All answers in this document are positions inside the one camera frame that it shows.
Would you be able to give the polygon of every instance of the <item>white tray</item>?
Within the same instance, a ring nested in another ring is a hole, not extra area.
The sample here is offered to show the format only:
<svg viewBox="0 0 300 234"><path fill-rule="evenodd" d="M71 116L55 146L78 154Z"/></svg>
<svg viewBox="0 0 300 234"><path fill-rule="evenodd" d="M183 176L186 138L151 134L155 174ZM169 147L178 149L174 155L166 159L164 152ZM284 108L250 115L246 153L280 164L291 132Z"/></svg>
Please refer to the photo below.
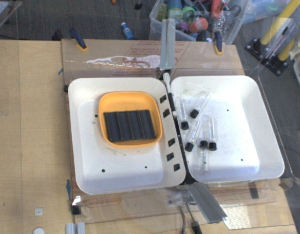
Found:
<svg viewBox="0 0 300 234"><path fill-rule="evenodd" d="M217 120L218 140L217 151L208 152L208 171L199 172L197 145L191 153L186 152L190 173L197 181L248 181L282 175L281 152L253 79L246 76L178 77L173 80L171 90L174 98L183 97L190 102L201 91L211 95L202 115Z"/></svg>
<svg viewBox="0 0 300 234"><path fill-rule="evenodd" d="M150 94L158 105L163 125L161 140L144 148L115 148L102 137L98 103L102 95L115 91ZM117 193L176 186L185 179L172 114L163 117L169 100L160 102L167 92L154 78L81 78L68 89L76 182L88 194ZM171 146L168 141L175 139Z"/></svg>

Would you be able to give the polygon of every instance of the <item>yellow pole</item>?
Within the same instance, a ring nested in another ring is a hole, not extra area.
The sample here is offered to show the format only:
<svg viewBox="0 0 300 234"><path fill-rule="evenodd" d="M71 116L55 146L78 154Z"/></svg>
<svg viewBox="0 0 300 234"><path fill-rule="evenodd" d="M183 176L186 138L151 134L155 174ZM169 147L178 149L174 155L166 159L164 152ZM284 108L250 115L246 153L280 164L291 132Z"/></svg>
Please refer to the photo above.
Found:
<svg viewBox="0 0 300 234"><path fill-rule="evenodd" d="M285 61L290 56L290 49L292 48L294 44L294 39L290 41L290 43L281 51L281 53L278 55L279 60Z"/></svg>
<svg viewBox="0 0 300 234"><path fill-rule="evenodd" d="M290 0L274 23L270 26L264 36L260 39L263 45L267 45L274 37L277 31L282 27L286 20L293 14L296 8L300 5L300 0Z"/></svg>

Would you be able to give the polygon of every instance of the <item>gray floor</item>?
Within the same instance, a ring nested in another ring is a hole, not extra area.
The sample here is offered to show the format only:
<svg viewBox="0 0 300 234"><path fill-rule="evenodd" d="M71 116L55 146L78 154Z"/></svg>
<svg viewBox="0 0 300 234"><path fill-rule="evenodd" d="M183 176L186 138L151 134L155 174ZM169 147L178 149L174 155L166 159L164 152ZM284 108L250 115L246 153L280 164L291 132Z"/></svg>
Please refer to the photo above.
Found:
<svg viewBox="0 0 300 234"><path fill-rule="evenodd" d="M23 4L18 10L18 30L20 39L51 40L56 29L69 38L69 28L74 26L84 38L124 39L120 23L126 21L136 38L148 39L150 31L149 14L156 0L142 0L143 8L137 12L137 0L19 0ZM291 18L300 25L300 7ZM293 62L277 77L266 68L257 72L259 62L244 47L253 38L259 38L268 28L272 18L266 18L241 27L234 44L237 46L243 67L248 70L270 107L270 117L274 118L276 133L285 161L283 178L291 183L283 185L296 227L300 233L300 85L293 71ZM0 30L0 34L17 36L12 30L13 22Z"/></svg>

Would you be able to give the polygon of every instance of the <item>blue clamp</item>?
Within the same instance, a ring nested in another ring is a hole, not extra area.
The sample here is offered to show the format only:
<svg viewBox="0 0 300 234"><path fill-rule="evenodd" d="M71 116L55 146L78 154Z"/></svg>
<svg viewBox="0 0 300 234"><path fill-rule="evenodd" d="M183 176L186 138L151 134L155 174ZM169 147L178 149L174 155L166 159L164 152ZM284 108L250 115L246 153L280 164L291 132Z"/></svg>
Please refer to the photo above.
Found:
<svg viewBox="0 0 300 234"><path fill-rule="evenodd" d="M83 37L80 35L80 33L74 28L70 28L69 32L71 36L77 41L77 47L79 48L79 50L82 52L86 52L88 50L88 46L85 44Z"/></svg>
<svg viewBox="0 0 300 234"><path fill-rule="evenodd" d="M214 42L215 42L215 45L214 45L215 52L217 55L221 56L224 53L223 38L219 31L215 31L215 33L214 33Z"/></svg>

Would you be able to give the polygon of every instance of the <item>metal bracket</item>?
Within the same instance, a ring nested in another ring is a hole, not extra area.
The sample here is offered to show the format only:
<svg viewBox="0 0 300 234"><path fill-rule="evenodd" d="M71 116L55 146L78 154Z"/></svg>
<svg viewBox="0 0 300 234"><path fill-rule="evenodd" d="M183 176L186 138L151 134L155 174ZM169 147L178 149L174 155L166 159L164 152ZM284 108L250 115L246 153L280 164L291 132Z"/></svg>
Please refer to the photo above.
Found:
<svg viewBox="0 0 300 234"><path fill-rule="evenodd" d="M71 204L71 213L72 215L81 214L81 196L76 196Z"/></svg>
<svg viewBox="0 0 300 234"><path fill-rule="evenodd" d="M257 60L262 60L263 57L268 52L268 48L266 45L263 45L259 39L253 39L246 47L246 51L248 51L252 56L254 56Z"/></svg>
<svg viewBox="0 0 300 234"><path fill-rule="evenodd" d="M270 59L264 59L262 64L277 76L280 76L288 67L287 62L281 61L277 56L272 56Z"/></svg>
<svg viewBox="0 0 300 234"><path fill-rule="evenodd" d="M225 220L227 215L204 183L196 182L187 188L208 223Z"/></svg>
<svg viewBox="0 0 300 234"><path fill-rule="evenodd" d="M66 224L66 234L85 234L85 223L79 222L77 224Z"/></svg>

